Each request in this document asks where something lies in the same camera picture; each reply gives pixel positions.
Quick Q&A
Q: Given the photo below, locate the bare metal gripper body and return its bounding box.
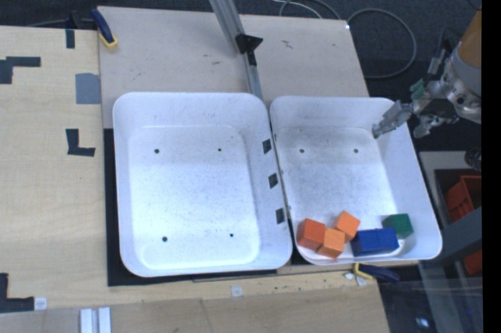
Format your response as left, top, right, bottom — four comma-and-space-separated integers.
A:
411, 77, 483, 128

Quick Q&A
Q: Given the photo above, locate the green cube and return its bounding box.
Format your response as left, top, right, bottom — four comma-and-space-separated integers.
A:
381, 213, 415, 240

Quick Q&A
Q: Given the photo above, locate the blue cube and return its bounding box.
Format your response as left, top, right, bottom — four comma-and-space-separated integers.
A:
374, 227, 401, 254
349, 229, 379, 258

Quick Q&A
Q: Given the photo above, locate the red plastic box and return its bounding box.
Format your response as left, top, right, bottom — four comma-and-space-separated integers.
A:
445, 174, 483, 223

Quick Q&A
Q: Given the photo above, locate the orange cube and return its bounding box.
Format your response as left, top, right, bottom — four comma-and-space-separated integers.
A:
316, 227, 347, 260
296, 218, 327, 252
332, 210, 362, 243

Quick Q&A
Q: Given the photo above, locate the white plastic tray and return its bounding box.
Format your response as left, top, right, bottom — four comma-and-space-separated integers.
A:
269, 95, 444, 267
112, 91, 294, 279

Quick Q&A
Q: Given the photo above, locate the black cylinder on white bracket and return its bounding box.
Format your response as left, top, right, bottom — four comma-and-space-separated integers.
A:
464, 148, 483, 171

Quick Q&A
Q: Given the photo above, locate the pale wood board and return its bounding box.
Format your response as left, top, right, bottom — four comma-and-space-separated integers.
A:
96, 5, 420, 276

